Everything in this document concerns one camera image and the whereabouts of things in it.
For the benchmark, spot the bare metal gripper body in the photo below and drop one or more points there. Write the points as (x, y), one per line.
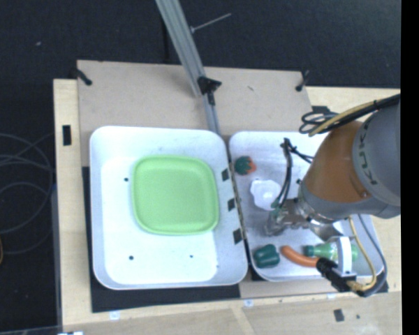
(295, 211)

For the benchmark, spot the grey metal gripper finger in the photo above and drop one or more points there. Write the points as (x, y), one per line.
(294, 225)
(271, 226)

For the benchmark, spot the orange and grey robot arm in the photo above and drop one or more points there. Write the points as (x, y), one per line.
(342, 166)

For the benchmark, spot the green toy bell pepper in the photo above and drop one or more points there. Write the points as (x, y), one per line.
(266, 256)

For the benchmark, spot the orange toy sausage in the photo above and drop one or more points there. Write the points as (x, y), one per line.
(295, 256)

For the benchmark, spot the clear plastic cup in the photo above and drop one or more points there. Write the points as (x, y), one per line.
(263, 192)

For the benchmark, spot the green plastic bottle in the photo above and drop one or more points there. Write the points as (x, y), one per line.
(324, 251)

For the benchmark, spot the green and orange toy vegetable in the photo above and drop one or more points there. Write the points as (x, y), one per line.
(243, 165)

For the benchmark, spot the white plastic tray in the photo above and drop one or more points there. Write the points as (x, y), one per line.
(265, 145)
(118, 222)

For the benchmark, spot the green plate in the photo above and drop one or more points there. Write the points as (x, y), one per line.
(174, 194)

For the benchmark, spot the brown flat board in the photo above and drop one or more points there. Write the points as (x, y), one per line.
(143, 96)

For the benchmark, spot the black cylinder on white bracket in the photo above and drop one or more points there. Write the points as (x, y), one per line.
(344, 257)

